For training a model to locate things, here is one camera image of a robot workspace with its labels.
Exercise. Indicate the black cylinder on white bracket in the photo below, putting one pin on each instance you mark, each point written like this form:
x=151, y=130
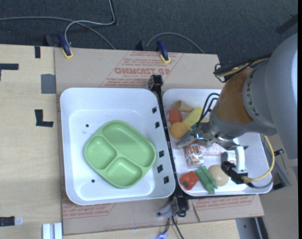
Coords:
x=239, y=158

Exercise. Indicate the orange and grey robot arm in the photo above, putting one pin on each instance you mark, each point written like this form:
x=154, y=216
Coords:
x=277, y=88

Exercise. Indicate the red bell pepper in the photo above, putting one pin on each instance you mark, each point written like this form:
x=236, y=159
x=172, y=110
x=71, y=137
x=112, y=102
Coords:
x=189, y=180

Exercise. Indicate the tan ice cream cone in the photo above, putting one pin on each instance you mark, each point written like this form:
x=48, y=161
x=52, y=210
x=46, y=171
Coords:
x=182, y=106

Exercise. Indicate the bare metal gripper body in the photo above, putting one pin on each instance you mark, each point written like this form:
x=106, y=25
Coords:
x=208, y=133

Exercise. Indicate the red tomato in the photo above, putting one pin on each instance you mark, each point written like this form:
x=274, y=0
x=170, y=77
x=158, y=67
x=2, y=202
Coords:
x=175, y=116

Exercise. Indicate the brown cardboard board red print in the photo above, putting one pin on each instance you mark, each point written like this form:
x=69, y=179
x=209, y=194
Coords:
x=96, y=66

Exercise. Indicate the white plastic tray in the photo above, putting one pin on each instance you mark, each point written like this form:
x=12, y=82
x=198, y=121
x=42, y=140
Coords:
x=252, y=163
x=111, y=103

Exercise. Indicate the pink and white packet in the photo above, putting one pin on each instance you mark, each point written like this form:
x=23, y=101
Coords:
x=211, y=150

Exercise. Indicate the orange fruit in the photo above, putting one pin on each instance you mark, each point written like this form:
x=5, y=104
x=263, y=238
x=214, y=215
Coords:
x=178, y=130

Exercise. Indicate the green divided plate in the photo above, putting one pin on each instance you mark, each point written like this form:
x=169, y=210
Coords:
x=121, y=153

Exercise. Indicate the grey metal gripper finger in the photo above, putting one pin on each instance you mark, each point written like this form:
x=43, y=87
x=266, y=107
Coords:
x=186, y=141

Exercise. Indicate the orange and white carton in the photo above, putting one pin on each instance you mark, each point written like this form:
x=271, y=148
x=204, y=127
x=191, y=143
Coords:
x=193, y=156

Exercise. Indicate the green asparagus bundle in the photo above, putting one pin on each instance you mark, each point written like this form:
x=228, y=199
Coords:
x=206, y=179

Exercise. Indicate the tan bread roll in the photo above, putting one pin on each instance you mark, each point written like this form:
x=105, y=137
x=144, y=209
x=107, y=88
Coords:
x=218, y=175

